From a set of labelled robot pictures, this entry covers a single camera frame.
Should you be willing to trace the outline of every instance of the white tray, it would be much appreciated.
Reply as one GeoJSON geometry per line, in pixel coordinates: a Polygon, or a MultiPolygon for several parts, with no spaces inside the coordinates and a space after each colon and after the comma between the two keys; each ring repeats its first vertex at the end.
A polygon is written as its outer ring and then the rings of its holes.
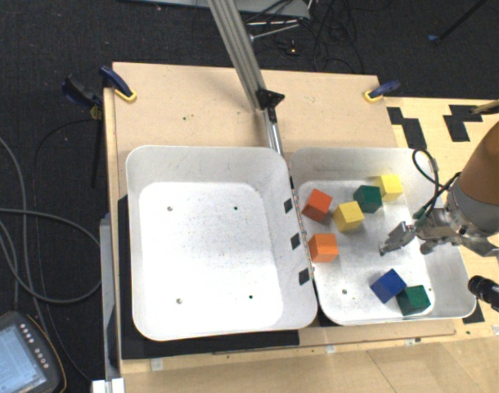
{"type": "Polygon", "coordinates": [[[144,146],[128,156],[126,175],[133,322],[145,337],[299,329],[314,320],[282,157],[261,147],[144,146]]]}
{"type": "Polygon", "coordinates": [[[398,251],[380,256],[378,246],[401,221],[412,223],[411,214],[433,195],[433,185],[411,161],[412,150],[399,148],[304,148],[291,158],[291,174],[302,209],[317,188],[333,197],[330,213],[322,223],[302,216],[306,239],[314,233],[334,233],[339,255],[330,263],[313,264],[319,304],[325,315],[341,325],[386,323],[403,319],[458,318],[470,314],[475,298],[467,290],[469,280],[458,247],[442,245],[422,255],[414,239],[398,251]],[[360,185],[377,176],[397,174],[404,193],[385,202],[374,214],[364,214],[360,228],[340,233],[331,213],[343,202],[353,201],[360,185]],[[391,268],[407,285],[423,285],[431,306],[420,314],[404,317],[396,299],[383,304],[370,285],[391,268]]]}

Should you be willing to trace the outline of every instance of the orange cube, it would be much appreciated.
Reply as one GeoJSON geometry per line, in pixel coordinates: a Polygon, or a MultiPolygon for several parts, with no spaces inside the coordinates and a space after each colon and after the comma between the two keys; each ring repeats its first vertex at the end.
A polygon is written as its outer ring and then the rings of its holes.
{"type": "Polygon", "coordinates": [[[313,262],[331,262],[339,254],[337,238],[333,233],[314,234],[308,247],[313,262]]]}
{"type": "Polygon", "coordinates": [[[308,198],[308,202],[302,210],[302,214],[317,222],[321,222],[328,210],[330,209],[331,200],[333,198],[318,189],[313,189],[312,194],[308,198]]]}

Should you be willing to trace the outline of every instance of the green cube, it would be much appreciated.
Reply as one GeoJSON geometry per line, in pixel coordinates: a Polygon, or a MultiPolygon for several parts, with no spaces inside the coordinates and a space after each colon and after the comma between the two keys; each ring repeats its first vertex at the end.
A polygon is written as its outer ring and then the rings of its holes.
{"type": "Polygon", "coordinates": [[[361,185],[353,194],[353,199],[358,202],[363,213],[373,214],[382,206],[379,187],[361,185]]]}
{"type": "Polygon", "coordinates": [[[397,302],[403,316],[426,310],[431,303],[424,286],[406,287],[397,294],[397,302]]]}

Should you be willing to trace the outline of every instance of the black cylinder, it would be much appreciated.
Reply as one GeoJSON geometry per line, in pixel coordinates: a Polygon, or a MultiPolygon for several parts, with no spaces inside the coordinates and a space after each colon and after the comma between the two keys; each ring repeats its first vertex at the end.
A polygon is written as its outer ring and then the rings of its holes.
{"type": "Polygon", "coordinates": [[[468,290],[482,301],[489,303],[494,310],[499,312],[499,286],[479,275],[472,277],[468,282],[468,290]]]}

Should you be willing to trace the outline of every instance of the blue cube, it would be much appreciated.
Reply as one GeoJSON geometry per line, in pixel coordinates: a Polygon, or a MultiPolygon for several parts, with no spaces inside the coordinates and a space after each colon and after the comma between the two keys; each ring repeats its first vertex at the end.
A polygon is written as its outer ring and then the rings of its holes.
{"type": "Polygon", "coordinates": [[[390,269],[382,277],[373,282],[370,288],[379,297],[380,301],[387,303],[406,288],[406,283],[394,269],[390,269]]]}

